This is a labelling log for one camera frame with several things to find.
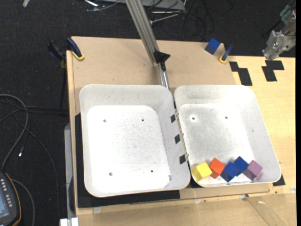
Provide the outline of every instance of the black and yellow clamp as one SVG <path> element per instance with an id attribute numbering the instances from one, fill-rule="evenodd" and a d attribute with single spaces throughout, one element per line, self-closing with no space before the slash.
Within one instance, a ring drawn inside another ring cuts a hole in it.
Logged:
<path id="1" fill-rule="evenodd" d="M 83 60 L 85 58 L 84 54 L 81 53 L 79 47 L 74 42 L 72 38 L 67 38 L 67 45 L 60 48 L 55 40 L 51 40 L 48 44 L 48 52 L 53 58 L 57 58 L 61 61 L 61 67 L 66 68 L 66 51 L 71 50 L 72 54 L 76 57 L 77 60 Z"/>

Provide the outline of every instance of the metal pole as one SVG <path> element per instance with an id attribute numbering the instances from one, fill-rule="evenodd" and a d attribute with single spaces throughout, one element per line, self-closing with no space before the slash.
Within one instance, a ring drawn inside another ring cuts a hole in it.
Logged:
<path id="1" fill-rule="evenodd" d="M 127 3 L 128 10 L 131 13 L 132 19 L 138 30 L 140 38 L 144 44 L 146 52 L 153 64 L 156 64 L 154 56 L 155 51 L 160 51 L 155 35 L 151 28 L 151 24 L 147 18 L 146 12 L 140 0 L 125 0 Z M 166 88 L 169 88 L 168 78 L 166 71 L 162 70 L 161 64 L 157 65 L 158 72 L 161 80 L 161 84 Z"/>

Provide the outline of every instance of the cube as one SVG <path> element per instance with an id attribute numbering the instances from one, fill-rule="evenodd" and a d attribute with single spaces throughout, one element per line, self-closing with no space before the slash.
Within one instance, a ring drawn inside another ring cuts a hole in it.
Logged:
<path id="1" fill-rule="evenodd" d="M 194 176 L 195 181 L 197 182 L 212 174 L 212 171 L 206 162 L 199 164 L 194 169 L 192 169 L 191 172 Z"/>
<path id="2" fill-rule="evenodd" d="M 249 164 L 244 159 L 242 159 L 240 156 L 233 163 L 239 169 L 237 176 L 239 176 L 249 166 Z"/>
<path id="3" fill-rule="evenodd" d="M 209 167 L 210 167 L 210 169 L 212 171 L 212 174 L 210 176 L 215 179 L 215 178 L 217 178 L 222 173 L 222 171 L 225 168 L 225 164 L 223 164 L 218 159 L 214 158 L 212 160 L 212 162 L 210 163 Z"/>
<path id="4" fill-rule="evenodd" d="M 233 163 L 229 162 L 222 171 L 221 177 L 226 182 L 230 182 L 238 174 L 238 171 L 239 169 Z"/>
<path id="5" fill-rule="evenodd" d="M 211 38 L 211 40 L 209 41 L 209 43 L 207 44 L 205 50 L 210 53 L 210 54 L 214 54 L 217 50 L 217 48 L 219 47 L 221 43 L 217 40 L 215 40 L 214 38 Z"/>
<path id="6" fill-rule="evenodd" d="M 257 162 L 254 160 L 250 162 L 249 166 L 247 169 L 243 172 L 243 174 L 249 178 L 251 181 L 253 181 L 261 172 L 262 166 L 259 165 Z"/>

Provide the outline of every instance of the orange cube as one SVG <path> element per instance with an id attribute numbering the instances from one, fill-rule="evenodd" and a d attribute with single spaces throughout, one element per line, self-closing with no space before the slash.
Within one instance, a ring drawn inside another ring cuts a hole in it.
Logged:
<path id="1" fill-rule="evenodd" d="M 214 158 L 212 160 L 212 162 L 210 163 L 209 167 L 210 167 L 210 169 L 212 171 L 212 174 L 210 176 L 215 179 L 219 175 L 221 175 L 222 171 L 225 168 L 225 164 L 223 164 L 221 161 L 219 161 L 216 158 Z"/>

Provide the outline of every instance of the electronic device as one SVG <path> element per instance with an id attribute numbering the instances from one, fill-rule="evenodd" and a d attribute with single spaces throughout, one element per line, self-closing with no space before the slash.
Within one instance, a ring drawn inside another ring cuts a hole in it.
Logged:
<path id="1" fill-rule="evenodd" d="M 0 226 L 16 226 L 21 220 L 21 206 L 9 176 L 0 170 Z"/>

